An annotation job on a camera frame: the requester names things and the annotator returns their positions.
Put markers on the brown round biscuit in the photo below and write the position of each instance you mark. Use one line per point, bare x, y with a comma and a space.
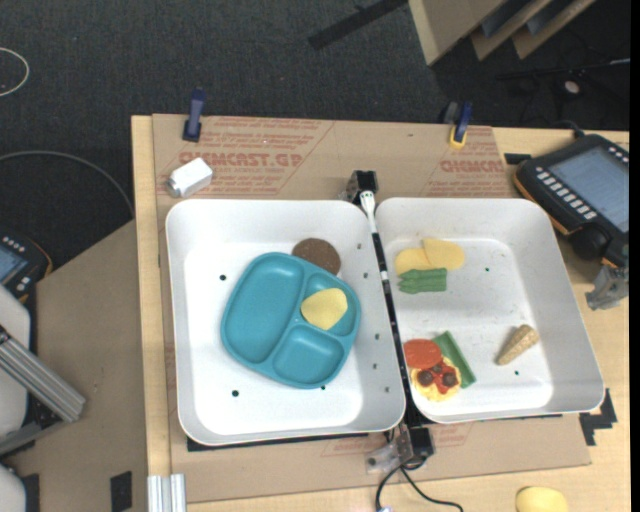
316, 252

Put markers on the yellow potato chip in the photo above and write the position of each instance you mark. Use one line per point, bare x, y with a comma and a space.
324, 307

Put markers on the thin black and white rod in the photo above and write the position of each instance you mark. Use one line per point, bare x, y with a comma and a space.
384, 272

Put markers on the blue divided plate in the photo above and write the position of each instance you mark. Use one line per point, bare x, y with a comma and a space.
260, 320

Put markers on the yellow flat slice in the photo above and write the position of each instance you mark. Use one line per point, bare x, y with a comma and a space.
409, 261
444, 253

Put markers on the green asparagus bundle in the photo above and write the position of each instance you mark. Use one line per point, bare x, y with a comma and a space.
425, 280

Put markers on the brown cardboard board red print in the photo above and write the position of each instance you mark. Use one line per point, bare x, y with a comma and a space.
350, 145

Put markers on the white plastic tray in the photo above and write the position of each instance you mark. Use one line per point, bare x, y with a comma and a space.
520, 300
210, 325

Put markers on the red tomato slice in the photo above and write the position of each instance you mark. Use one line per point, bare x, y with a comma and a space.
421, 352

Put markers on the white carton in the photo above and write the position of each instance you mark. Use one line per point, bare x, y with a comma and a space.
190, 176

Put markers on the green pea pod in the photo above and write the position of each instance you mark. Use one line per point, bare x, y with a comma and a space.
454, 352

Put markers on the yellow pizza with meatballs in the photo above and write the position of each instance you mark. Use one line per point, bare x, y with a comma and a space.
434, 382

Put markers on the tan waffle cone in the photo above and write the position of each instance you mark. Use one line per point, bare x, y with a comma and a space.
518, 344

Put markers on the yellow rounded toy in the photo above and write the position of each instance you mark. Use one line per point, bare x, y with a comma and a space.
541, 500

